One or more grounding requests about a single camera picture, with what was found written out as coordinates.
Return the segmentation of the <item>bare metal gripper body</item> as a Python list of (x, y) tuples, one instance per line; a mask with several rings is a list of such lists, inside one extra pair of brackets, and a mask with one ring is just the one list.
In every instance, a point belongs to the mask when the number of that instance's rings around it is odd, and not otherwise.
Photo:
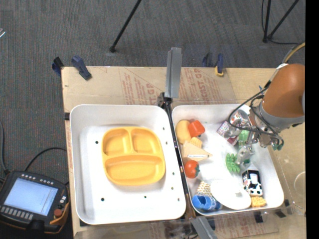
[(271, 146), (272, 148), (282, 148), (283, 139), (278, 135), (278, 133), (267, 123), (260, 119), (251, 120), (252, 132), (250, 136), (251, 143), (259, 143), (263, 148)]

